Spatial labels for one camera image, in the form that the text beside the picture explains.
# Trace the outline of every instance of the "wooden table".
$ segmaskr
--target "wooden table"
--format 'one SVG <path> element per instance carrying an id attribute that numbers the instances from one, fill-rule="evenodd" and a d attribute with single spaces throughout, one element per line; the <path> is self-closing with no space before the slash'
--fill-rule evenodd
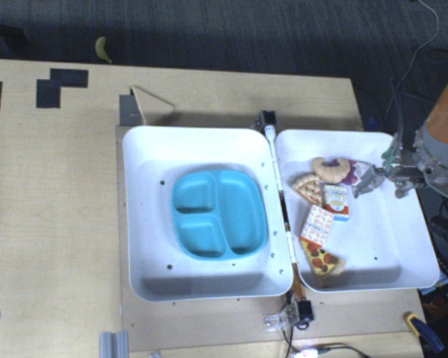
<path id="1" fill-rule="evenodd" d="M 37 79 L 50 79 L 50 68 L 88 70 L 88 86 L 62 87 L 60 109 L 37 109 Z M 97 357 L 100 332 L 123 328 L 115 129 L 119 95 L 132 86 L 172 103 L 171 125 L 249 127 L 260 110 L 277 110 L 281 128 L 361 130 L 347 79 L 0 60 L 0 81 L 0 358 Z M 416 290 L 308 296 L 316 320 L 296 346 L 347 342 L 373 358 L 423 356 L 402 320 L 406 311 L 423 317 Z M 226 301 L 196 306 L 208 317 Z M 262 336 L 259 304 L 235 308 L 255 333 L 237 341 L 216 319 L 200 345 L 223 345 L 162 349 L 163 358 L 283 357 L 280 335 Z M 183 336 L 199 331 L 173 326 L 179 319 L 160 318 L 158 347 L 193 345 Z"/>

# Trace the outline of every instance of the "toy pie slice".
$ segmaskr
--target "toy pie slice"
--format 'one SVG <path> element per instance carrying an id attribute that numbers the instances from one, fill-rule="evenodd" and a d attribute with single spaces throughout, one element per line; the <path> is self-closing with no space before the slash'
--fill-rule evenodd
<path id="1" fill-rule="evenodd" d="M 332 278 L 342 273 L 345 268 L 344 259 L 330 254 L 314 242 L 303 238 L 299 241 L 319 286 L 328 286 Z"/>
<path id="2" fill-rule="evenodd" d="M 304 175 L 292 184 L 292 189 L 310 204 L 322 206 L 319 177 L 314 174 Z"/>

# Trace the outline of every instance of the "blue plate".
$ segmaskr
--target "blue plate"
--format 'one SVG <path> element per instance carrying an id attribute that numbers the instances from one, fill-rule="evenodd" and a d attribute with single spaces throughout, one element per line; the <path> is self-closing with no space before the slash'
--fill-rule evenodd
<path id="1" fill-rule="evenodd" d="M 193 172 L 172 188 L 172 219 L 179 245 L 192 257 L 246 257 L 267 241 L 261 193 L 246 174 L 234 170 Z"/>

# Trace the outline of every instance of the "dark floor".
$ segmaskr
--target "dark floor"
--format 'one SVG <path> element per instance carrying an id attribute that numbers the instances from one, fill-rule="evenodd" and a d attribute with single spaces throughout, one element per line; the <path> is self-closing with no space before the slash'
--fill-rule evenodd
<path id="1" fill-rule="evenodd" d="M 424 2 L 440 27 L 402 85 L 417 95 L 403 97 L 408 142 L 448 81 L 448 0 Z M 364 127 L 387 132 L 389 81 L 436 29 L 409 0 L 0 0 L 0 23 L 30 41 L 13 52 L 0 39 L 0 58 L 102 63 L 94 42 L 106 36 L 116 64 L 351 78 Z M 439 195 L 420 197 L 428 218 L 438 212 Z M 447 337 L 448 319 L 435 329 Z"/>

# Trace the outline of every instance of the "blue handle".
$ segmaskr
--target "blue handle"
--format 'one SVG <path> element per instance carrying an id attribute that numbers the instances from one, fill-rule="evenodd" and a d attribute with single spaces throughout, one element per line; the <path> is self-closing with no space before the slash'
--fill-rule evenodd
<path id="1" fill-rule="evenodd" d="M 415 329 L 417 329 L 422 338 L 428 342 L 429 347 L 434 353 L 440 353 L 445 348 L 443 342 L 440 340 L 440 338 L 438 338 L 438 336 L 430 326 L 428 326 L 418 318 L 412 318 L 411 323 L 413 324 L 413 326 L 415 326 Z"/>

